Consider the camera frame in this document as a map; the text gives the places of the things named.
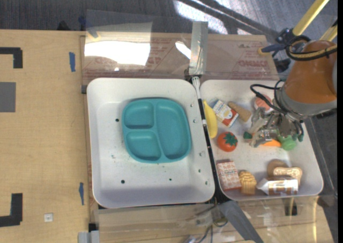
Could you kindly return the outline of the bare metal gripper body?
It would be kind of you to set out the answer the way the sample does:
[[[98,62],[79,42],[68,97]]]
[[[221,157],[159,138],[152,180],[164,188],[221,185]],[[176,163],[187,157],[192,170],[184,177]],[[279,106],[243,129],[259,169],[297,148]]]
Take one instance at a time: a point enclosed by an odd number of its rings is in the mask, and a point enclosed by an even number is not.
[[[300,121],[293,120],[279,112],[272,111],[266,116],[265,128],[270,131],[275,131],[278,136],[286,138],[303,138],[303,127]]]

